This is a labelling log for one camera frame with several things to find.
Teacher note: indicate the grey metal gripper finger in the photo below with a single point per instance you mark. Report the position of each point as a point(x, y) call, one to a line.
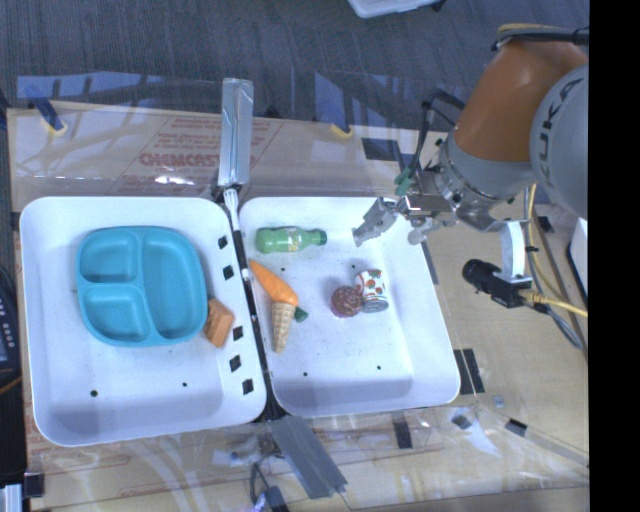
point(374, 222)
point(422, 231)

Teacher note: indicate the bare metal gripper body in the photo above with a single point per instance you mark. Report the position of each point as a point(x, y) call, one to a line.
point(434, 200)

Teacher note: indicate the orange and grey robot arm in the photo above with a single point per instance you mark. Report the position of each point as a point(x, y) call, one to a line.
point(505, 105)

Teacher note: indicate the white can with red print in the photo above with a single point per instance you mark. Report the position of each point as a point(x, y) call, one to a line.
point(374, 290)

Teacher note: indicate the brown round toy biscuit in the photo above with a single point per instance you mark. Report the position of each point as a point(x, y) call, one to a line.
point(346, 301)

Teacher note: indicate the green plastic bottle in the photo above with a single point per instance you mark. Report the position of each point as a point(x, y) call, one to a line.
point(285, 240)

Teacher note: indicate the orange toy carrot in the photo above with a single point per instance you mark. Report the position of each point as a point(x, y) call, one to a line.
point(272, 285)

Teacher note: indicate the beige toy ice cream cone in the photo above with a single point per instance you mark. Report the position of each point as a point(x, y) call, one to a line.
point(282, 325)

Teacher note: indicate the white plastic tray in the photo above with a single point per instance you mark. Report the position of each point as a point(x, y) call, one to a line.
point(350, 360)
point(130, 390)

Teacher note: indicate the brown cardboard board, red print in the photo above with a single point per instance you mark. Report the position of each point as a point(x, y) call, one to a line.
point(505, 380)

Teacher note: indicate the orange-brown toy bread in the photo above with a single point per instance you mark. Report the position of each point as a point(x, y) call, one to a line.
point(219, 324)

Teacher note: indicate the blue divided plate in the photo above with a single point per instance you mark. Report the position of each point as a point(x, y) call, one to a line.
point(170, 280)

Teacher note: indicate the black cylinder on white bracket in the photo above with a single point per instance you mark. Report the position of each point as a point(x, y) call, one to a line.
point(492, 282)

